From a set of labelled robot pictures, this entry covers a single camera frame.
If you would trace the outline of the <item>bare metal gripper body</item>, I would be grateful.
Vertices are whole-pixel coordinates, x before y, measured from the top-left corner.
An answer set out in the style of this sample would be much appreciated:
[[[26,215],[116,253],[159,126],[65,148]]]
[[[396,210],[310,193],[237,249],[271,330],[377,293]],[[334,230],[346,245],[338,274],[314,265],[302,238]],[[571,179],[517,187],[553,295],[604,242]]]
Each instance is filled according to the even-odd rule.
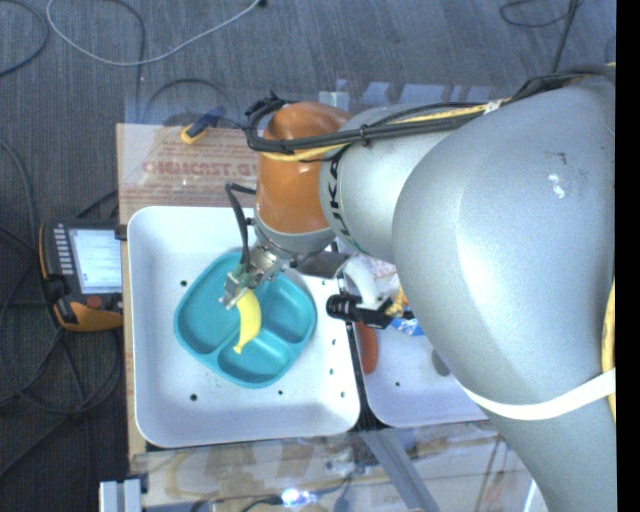
[[[255,289],[289,266],[290,258],[268,244],[256,243],[243,263],[244,286]]]

